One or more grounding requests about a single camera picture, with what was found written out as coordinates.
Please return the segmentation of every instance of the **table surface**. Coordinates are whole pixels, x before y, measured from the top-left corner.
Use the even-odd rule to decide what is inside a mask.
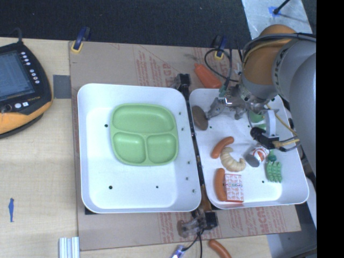
[[[0,38],[0,46],[17,42]],[[23,39],[45,70],[70,75],[68,42]],[[0,257],[58,257],[59,238],[78,236],[71,99],[54,99],[35,125],[0,140]],[[13,221],[9,203],[14,200]],[[271,257],[266,235],[218,240],[232,258]],[[179,243],[80,252],[86,257],[170,257]],[[202,241],[203,257],[219,257]],[[199,242],[184,255],[200,257]]]

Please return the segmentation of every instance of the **cardboard sheet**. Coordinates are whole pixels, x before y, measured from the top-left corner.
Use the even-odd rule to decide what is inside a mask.
[[[94,214],[81,199],[80,155],[78,143],[77,92],[87,83],[111,83],[169,87],[177,74],[190,74],[190,92],[203,88],[194,73],[194,64],[203,63],[209,49],[151,45],[84,42],[80,53],[69,52],[73,107],[74,156],[76,169],[77,216],[80,250],[155,245],[192,241],[177,231],[177,222],[192,219],[189,212]],[[224,57],[208,63],[224,76],[229,62]],[[233,51],[232,78],[240,71],[238,51]],[[245,237],[300,231],[294,205],[216,210],[219,226],[205,232],[207,239]]]

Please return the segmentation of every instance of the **toy sausage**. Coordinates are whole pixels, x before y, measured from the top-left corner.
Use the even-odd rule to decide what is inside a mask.
[[[218,241],[214,239],[209,240],[208,246],[217,252],[221,258],[232,258],[229,252],[221,245]]]
[[[226,145],[229,145],[229,144],[232,144],[232,143],[234,143],[234,138],[233,137],[225,137],[225,138],[221,139],[215,145],[213,151],[211,152],[211,157],[213,159],[217,159],[218,157],[220,157],[222,149],[224,149],[224,147]]]
[[[217,198],[225,202],[227,201],[226,192],[224,190],[224,178],[225,178],[225,169],[224,168],[218,168],[215,173],[215,181],[214,181],[214,187],[215,187],[215,193]]]

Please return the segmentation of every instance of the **can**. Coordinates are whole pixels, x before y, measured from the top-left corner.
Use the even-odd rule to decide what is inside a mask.
[[[260,144],[257,144],[249,154],[246,155],[245,160],[252,167],[258,167],[262,161],[269,155],[270,151]]]

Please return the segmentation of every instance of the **orange and black device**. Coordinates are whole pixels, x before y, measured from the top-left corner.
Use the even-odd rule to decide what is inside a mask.
[[[0,139],[37,122],[51,104],[49,80],[29,48],[0,47]]]

